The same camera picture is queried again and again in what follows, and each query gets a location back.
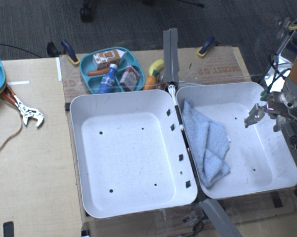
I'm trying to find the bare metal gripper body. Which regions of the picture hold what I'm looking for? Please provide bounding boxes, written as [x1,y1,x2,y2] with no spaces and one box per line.
[262,88,297,124]

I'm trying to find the white plastic tray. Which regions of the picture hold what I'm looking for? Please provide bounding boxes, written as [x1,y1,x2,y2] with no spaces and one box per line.
[68,85,200,221]
[174,77,297,203]

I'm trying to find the light blue folded towel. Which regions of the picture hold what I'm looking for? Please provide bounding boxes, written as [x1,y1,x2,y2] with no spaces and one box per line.
[179,95,235,190]

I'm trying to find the brown cardboard board, red print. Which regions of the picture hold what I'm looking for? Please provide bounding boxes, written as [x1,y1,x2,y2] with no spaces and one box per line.
[59,35,297,237]

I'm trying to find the orange carrot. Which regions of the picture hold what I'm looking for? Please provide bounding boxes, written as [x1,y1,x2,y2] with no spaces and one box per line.
[141,75,160,91]

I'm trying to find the yellow banana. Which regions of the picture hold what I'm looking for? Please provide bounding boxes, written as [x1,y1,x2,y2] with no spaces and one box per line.
[147,59,166,77]

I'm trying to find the blue bottle with white cap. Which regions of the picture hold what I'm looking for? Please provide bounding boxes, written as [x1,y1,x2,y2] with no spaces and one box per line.
[94,63,121,95]

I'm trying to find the brown and white carton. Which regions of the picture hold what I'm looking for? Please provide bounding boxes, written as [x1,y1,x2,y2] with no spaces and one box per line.
[92,47,129,70]

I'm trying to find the orange toy sausage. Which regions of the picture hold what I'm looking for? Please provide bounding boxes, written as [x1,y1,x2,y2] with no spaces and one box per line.
[86,67,111,77]

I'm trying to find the black office chair base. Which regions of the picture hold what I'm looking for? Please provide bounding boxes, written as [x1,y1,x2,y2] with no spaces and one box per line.
[78,0,206,24]

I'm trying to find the orange-handled metal pliers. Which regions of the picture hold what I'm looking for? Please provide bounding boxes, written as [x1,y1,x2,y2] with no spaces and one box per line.
[0,82,46,131]

